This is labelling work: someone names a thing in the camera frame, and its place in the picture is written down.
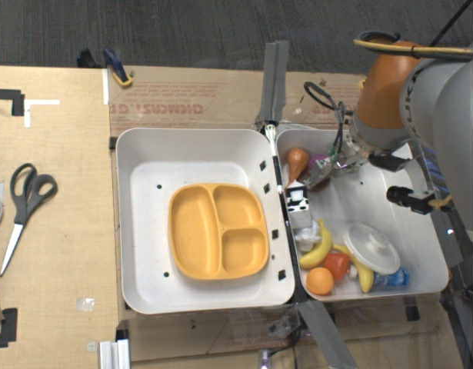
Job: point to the brown cardboard board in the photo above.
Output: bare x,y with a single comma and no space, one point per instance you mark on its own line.
174,102

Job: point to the blue plastic packet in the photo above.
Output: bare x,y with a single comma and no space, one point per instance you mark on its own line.
394,279

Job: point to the white plastic tray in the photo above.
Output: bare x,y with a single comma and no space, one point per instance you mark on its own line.
147,213
374,202

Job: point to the cow print milk carton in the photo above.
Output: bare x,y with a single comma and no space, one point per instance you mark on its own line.
297,206

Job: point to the brown pear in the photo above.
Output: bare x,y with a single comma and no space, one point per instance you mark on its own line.
296,161

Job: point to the white round lid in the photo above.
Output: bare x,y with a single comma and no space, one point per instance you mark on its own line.
370,249

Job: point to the black cylinder on white bracket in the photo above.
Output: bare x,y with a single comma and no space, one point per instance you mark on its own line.
403,197

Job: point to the white crumpled wrapper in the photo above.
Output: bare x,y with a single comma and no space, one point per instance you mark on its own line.
307,237

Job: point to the purple grapes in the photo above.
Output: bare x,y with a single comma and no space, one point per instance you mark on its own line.
317,157

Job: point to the orange fruit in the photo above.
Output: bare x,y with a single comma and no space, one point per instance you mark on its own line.
319,281

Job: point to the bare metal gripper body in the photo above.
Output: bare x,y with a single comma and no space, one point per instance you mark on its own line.
324,169

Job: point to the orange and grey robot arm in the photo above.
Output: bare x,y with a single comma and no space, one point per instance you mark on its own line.
432,102

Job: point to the orange divided plate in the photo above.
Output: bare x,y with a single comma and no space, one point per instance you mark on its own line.
194,229

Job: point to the yellow banana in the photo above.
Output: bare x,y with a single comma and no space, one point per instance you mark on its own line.
365,277
321,249

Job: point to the red pepper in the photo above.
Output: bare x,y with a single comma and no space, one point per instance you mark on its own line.
337,264

